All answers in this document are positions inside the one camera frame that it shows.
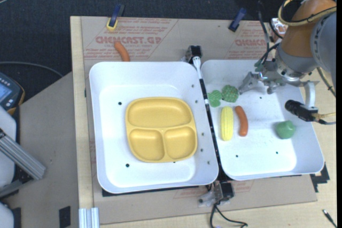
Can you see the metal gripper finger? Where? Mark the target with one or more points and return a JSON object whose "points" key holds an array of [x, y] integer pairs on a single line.
{"points": [[249, 82], [272, 87]]}

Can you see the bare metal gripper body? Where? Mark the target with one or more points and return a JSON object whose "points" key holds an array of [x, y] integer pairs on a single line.
{"points": [[275, 74]]}

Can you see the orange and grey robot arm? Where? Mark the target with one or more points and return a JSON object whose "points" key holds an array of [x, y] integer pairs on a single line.
{"points": [[299, 40]]}

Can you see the green broccoli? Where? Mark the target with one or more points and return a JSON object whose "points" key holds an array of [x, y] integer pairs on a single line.
{"points": [[229, 93], [214, 98]]}

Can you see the orange sausage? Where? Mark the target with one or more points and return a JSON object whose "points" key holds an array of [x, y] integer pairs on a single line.
{"points": [[123, 52], [242, 121]]}

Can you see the green bell pepper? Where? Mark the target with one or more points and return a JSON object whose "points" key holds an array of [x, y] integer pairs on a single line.
{"points": [[286, 129]]}

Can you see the yellow corn cob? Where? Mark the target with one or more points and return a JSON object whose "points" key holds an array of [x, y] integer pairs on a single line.
{"points": [[227, 122]]}

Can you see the thin black and white rod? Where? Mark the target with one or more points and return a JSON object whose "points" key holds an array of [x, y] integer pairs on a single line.
{"points": [[212, 130]]}

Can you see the white plastic tray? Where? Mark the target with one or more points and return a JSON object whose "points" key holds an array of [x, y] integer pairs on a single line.
{"points": [[112, 120], [267, 152]]}

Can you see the yellow divided plate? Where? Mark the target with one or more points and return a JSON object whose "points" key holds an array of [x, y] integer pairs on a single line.
{"points": [[160, 128]]}

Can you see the brown cardboard board red print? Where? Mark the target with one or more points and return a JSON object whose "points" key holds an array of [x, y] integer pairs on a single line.
{"points": [[160, 203]]}

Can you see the black cylinder on white bracket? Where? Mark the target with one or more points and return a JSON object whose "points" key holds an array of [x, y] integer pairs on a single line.
{"points": [[296, 108]]}

